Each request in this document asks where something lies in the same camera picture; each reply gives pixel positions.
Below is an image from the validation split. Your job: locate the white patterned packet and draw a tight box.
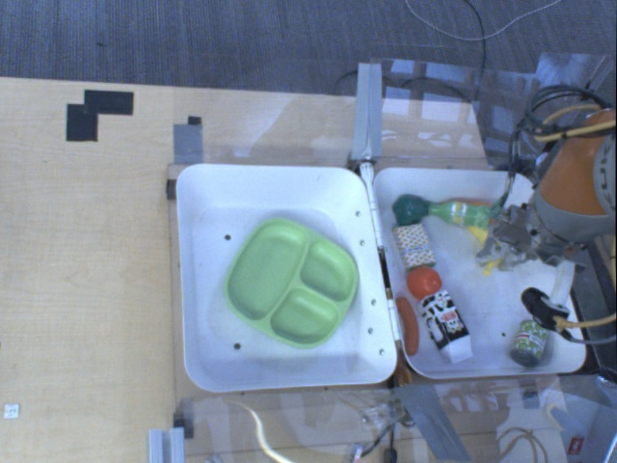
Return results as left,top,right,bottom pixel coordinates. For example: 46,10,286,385
391,223,438,271

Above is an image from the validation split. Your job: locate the green divided plate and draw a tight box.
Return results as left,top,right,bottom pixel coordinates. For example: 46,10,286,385
223,217,361,350

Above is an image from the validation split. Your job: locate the orange sausage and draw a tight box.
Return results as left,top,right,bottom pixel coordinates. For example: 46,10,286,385
395,296,421,358

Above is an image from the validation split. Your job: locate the yellow banana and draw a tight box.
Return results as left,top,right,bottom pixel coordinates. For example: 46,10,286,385
464,224,498,278

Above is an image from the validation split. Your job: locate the green bottle with dark cap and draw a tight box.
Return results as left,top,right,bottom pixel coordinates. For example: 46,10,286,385
391,193,503,232

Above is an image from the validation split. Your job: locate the cow print milk carton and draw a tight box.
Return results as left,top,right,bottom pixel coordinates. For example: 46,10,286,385
416,289,472,366

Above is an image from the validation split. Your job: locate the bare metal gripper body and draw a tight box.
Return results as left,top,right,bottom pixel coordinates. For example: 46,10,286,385
488,204,550,263

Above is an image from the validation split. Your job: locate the orange-red ball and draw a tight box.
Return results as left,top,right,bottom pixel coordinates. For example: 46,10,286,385
406,265,443,302

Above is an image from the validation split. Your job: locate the green and white can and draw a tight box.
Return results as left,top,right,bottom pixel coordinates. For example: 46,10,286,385
509,318,551,368

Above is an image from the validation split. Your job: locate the white plastic tray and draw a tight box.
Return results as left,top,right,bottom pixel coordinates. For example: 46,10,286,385
174,163,399,395
372,166,589,381

